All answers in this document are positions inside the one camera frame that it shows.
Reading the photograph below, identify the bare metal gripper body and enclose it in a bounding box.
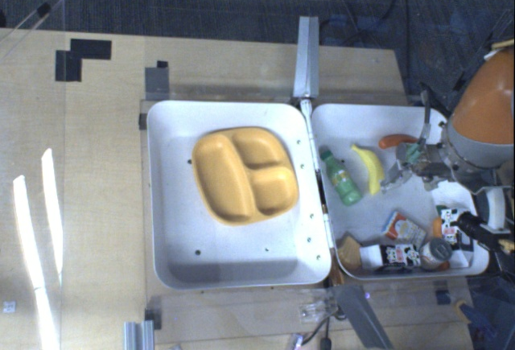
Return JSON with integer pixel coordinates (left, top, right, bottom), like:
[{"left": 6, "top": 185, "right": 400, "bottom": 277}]
[{"left": 396, "top": 142, "right": 460, "bottom": 191}]

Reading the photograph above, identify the yellow banana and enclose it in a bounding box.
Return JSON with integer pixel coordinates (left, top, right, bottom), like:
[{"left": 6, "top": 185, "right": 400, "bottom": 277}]
[{"left": 350, "top": 143, "right": 385, "bottom": 196}]

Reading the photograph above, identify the orange sausage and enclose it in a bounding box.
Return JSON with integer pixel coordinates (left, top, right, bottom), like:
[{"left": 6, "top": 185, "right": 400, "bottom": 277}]
[{"left": 377, "top": 133, "right": 419, "bottom": 150}]

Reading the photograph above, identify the white plastic tray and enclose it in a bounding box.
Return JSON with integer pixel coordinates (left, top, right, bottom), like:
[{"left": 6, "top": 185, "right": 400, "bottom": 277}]
[
  {"left": 311, "top": 102, "right": 492, "bottom": 282},
  {"left": 146, "top": 100, "right": 333, "bottom": 291}
]

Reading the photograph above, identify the green plastic bottle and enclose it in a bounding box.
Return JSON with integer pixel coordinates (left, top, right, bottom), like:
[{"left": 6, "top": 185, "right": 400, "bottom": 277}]
[{"left": 319, "top": 149, "right": 363, "bottom": 207}]

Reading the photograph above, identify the orange and white carton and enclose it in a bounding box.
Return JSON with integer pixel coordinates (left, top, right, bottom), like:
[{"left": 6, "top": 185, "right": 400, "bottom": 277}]
[{"left": 381, "top": 211, "right": 428, "bottom": 249}]

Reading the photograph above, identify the cow print milk carton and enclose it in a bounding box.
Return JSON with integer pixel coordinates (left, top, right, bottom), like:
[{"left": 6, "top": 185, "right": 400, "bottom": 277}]
[{"left": 435, "top": 204, "right": 472, "bottom": 251}]

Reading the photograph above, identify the cow print milk bottle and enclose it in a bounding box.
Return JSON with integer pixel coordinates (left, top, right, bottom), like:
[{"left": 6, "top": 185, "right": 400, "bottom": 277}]
[{"left": 358, "top": 243, "right": 422, "bottom": 272}]

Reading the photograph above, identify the small silver can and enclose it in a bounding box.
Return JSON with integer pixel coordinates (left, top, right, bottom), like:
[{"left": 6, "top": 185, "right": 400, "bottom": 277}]
[{"left": 418, "top": 237, "right": 454, "bottom": 272}]

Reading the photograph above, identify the tan bread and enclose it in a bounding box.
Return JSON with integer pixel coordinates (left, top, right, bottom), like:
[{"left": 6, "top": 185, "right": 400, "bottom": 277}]
[{"left": 336, "top": 235, "right": 364, "bottom": 270}]

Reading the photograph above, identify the orange divided plate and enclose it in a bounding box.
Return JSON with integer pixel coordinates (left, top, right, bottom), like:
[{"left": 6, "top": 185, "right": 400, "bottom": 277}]
[{"left": 192, "top": 126, "right": 300, "bottom": 227}]

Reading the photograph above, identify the black cylinder on white bracket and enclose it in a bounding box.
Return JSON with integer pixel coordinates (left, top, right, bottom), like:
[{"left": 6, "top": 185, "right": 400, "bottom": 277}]
[{"left": 454, "top": 185, "right": 513, "bottom": 253}]

